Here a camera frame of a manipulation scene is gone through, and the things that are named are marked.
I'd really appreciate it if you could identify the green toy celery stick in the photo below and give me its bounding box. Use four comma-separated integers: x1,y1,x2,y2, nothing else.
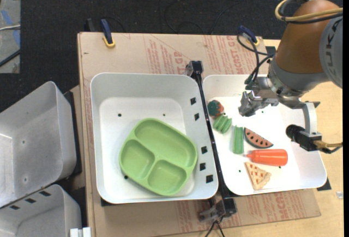
232,125,245,155

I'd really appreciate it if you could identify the toy pie slice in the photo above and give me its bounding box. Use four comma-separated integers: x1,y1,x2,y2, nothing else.
244,161,273,191

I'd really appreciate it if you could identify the green ribbed toy vegetable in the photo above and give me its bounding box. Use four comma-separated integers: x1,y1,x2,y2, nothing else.
212,114,233,134

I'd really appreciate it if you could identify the toy watermelon slice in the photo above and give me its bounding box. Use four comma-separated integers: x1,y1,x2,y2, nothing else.
243,127,274,150

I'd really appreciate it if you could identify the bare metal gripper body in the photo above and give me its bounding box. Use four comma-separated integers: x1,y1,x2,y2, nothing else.
246,76,305,109

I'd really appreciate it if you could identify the black block with thin wires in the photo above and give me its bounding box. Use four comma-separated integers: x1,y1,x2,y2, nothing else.
186,60,204,79
198,197,238,223

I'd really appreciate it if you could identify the white plastic tray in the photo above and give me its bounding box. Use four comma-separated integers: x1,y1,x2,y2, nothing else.
89,72,220,205
0,80,78,208
0,183,83,237
202,74,328,197

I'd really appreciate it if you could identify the green divided plate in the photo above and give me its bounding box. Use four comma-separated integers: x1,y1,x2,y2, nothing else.
118,117,199,197

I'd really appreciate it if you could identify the black cylinder on white bracket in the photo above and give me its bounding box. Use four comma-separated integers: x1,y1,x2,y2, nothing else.
285,101,323,152

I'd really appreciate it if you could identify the orange squeeze bottle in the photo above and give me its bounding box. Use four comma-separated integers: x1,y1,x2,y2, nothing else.
246,149,289,167

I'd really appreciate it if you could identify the brown cardboard board, red print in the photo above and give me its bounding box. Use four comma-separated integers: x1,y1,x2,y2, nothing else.
77,32,322,237

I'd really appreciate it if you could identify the orange and green toy fruit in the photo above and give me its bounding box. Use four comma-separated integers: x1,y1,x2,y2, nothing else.
207,99,225,119

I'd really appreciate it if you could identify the thin black rod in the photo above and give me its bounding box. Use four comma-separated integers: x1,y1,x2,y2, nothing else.
194,72,228,201

